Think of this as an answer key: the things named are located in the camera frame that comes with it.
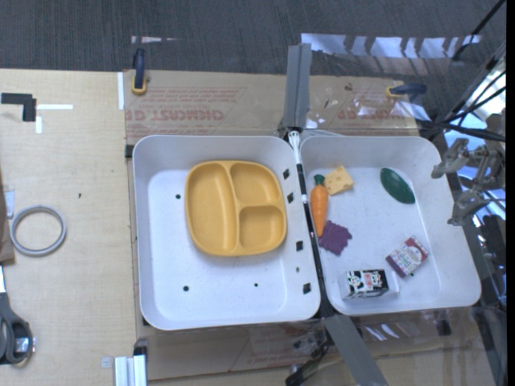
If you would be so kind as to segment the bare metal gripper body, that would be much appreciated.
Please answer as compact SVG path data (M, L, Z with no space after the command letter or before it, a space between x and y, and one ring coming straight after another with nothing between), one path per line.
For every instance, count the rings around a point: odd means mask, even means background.
M472 190L505 189L505 153L501 147L478 146L469 153L469 162L477 168Z

